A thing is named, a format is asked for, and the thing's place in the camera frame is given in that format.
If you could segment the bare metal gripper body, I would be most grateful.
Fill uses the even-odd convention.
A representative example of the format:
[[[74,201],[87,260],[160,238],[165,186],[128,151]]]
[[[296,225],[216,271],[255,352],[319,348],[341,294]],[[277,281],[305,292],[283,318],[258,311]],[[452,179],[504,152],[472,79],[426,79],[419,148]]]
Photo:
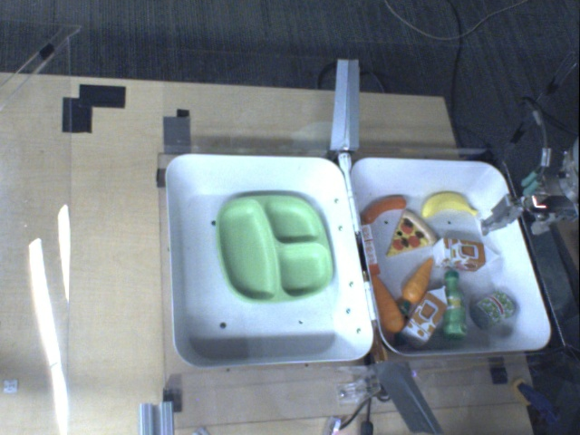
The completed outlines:
[[[574,221],[579,216],[578,205],[562,195],[529,195],[523,197],[522,203],[535,221]]]

